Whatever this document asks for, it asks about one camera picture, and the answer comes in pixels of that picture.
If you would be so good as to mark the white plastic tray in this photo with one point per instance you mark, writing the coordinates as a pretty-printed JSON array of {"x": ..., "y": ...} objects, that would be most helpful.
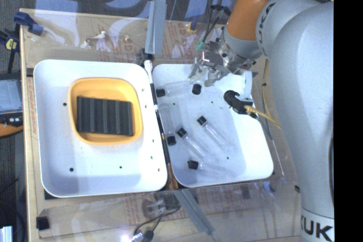
[
  {"x": 93, "y": 167},
  {"x": 244, "y": 150}
]

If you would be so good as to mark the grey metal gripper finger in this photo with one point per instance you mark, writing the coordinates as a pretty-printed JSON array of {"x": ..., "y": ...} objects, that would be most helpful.
[
  {"x": 195, "y": 73},
  {"x": 213, "y": 76}
]

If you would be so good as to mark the thin black and white rod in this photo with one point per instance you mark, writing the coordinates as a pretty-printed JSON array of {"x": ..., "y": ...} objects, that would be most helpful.
[{"x": 158, "y": 119}]

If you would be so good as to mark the orange plastic bowl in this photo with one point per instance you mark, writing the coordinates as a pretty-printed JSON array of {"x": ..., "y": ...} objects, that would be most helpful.
[{"x": 105, "y": 86}]

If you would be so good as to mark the black ribbed rack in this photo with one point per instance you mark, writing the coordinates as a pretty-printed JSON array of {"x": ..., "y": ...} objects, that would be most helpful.
[{"x": 105, "y": 116}]

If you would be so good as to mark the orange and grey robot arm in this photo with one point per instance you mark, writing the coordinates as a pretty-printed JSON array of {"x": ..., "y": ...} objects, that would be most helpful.
[{"x": 297, "y": 65}]

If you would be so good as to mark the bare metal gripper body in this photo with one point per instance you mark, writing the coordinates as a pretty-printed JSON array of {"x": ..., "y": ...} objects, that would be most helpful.
[{"x": 215, "y": 57}]

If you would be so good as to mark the black cylinder on white bracket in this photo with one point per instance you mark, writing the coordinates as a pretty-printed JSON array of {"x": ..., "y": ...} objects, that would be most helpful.
[{"x": 236, "y": 102}]

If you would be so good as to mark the brown cardboard board, red print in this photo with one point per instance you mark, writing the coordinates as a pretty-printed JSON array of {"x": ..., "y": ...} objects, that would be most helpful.
[{"x": 31, "y": 150}]

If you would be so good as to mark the clear vial with black cap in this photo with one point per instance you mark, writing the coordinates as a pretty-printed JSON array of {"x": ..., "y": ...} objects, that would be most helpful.
[
  {"x": 196, "y": 89},
  {"x": 202, "y": 120},
  {"x": 160, "y": 92},
  {"x": 193, "y": 164},
  {"x": 181, "y": 132},
  {"x": 171, "y": 140}
]

